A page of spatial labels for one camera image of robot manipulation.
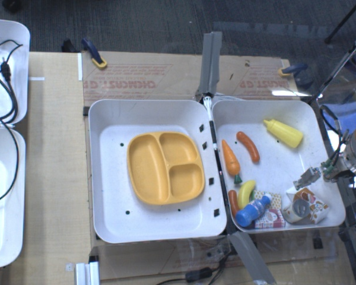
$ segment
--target toy banana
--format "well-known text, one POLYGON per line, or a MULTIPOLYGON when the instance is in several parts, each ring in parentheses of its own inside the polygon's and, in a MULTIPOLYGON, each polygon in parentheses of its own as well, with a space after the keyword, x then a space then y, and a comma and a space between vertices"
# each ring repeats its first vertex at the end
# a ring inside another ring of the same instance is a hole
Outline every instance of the toy banana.
POLYGON ((249 204, 250 194, 256 186, 256 181, 250 180, 245 182, 239 189, 239 193, 237 194, 237 203, 239 205, 239 209, 244 209, 244 207, 249 204))

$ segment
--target blue clamp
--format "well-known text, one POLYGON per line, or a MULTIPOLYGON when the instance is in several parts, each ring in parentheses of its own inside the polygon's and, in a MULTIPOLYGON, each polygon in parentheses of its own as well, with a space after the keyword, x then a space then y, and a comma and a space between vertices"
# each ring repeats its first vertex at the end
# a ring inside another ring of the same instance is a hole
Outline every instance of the blue clamp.
POLYGON ((94 44, 87 38, 82 39, 82 44, 84 49, 88 50, 91 53, 92 61, 100 69, 104 69, 107 66, 107 61, 104 60, 97 51, 94 44))
POLYGON ((304 71, 305 69, 308 68, 307 64, 294 64, 291 66, 288 66, 287 68, 281 68, 278 70, 278 74, 281 77, 288 77, 290 76, 292 73, 293 76, 297 76, 301 71, 304 71))

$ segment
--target caster wheel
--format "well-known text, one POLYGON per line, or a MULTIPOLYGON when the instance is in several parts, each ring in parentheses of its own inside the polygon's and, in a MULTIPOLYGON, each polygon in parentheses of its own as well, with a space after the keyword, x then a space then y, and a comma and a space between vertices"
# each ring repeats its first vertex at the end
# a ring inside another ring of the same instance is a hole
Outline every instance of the caster wheel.
POLYGON ((3 0, 2 6, 10 12, 17 12, 21 8, 21 0, 3 0))

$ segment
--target toy sausage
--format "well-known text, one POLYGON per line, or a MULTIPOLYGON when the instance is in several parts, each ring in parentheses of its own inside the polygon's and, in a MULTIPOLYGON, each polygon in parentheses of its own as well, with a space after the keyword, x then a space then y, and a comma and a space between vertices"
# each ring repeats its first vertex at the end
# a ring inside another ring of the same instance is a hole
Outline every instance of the toy sausage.
POLYGON ((244 132, 241 131, 236 133, 236 138, 247 148, 252 162, 258 163, 260 161, 260 154, 254 142, 244 132))
POLYGON ((228 199, 230 200, 232 216, 235 218, 236 213, 239 210, 239 205, 237 204, 237 192, 235 190, 229 190, 228 199))

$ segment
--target blue water bottle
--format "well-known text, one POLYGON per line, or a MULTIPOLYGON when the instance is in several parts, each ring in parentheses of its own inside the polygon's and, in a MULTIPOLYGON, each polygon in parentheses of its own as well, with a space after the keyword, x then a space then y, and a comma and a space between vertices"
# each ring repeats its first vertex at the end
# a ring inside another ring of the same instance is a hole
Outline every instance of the blue water bottle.
POLYGON ((266 194, 261 199, 253 200, 244 209, 236 213, 236 221, 241 227, 249 226, 265 212, 266 206, 271 203, 271 199, 271 195, 266 194))

